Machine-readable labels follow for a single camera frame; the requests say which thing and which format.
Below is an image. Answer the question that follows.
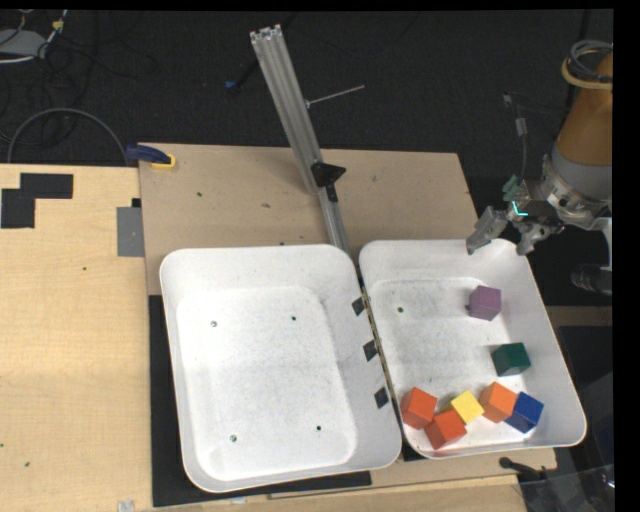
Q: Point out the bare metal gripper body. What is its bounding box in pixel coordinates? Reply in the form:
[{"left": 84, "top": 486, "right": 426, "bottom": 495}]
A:
[{"left": 508, "top": 169, "right": 613, "bottom": 234}]

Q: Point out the purple cube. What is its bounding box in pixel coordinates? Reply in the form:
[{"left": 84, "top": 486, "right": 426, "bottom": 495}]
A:
[{"left": 466, "top": 284, "right": 503, "bottom": 322}]

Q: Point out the green cube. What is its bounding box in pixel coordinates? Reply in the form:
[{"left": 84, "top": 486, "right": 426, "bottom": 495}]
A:
[{"left": 490, "top": 341, "right": 533, "bottom": 378}]

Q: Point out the white plastic tray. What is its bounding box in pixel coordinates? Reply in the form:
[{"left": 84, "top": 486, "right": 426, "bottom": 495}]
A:
[
  {"left": 357, "top": 237, "right": 588, "bottom": 461},
  {"left": 158, "top": 242, "right": 404, "bottom": 494}
]

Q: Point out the orange cube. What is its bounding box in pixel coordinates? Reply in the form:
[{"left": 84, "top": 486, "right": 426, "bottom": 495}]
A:
[
  {"left": 424, "top": 408, "right": 469, "bottom": 451},
  {"left": 478, "top": 380, "right": 519, "bottom": 425},
  {"left": 399, "top": 386, "right": 439, "bottom": 431}
]

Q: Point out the blue cube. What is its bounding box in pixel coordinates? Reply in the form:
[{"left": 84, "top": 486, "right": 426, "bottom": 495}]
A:
[{"left": 503, "top": 390, "right": 546, "bottom": 435}]

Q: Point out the yellow cube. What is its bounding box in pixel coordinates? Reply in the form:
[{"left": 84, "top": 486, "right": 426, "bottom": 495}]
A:
[{"left": 449, "top": 389, "right": 486, "bottom": 426}]

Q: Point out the brown flat board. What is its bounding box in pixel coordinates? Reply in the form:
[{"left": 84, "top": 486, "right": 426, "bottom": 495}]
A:
[{"left": 137, "top": 143, "right": 559, "bottom": 500}]

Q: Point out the black cylinder on white bracket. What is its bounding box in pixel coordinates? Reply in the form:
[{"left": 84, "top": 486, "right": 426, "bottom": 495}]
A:
[{"left": 570, "top": 215, "right": 614, "bottom": 297}]

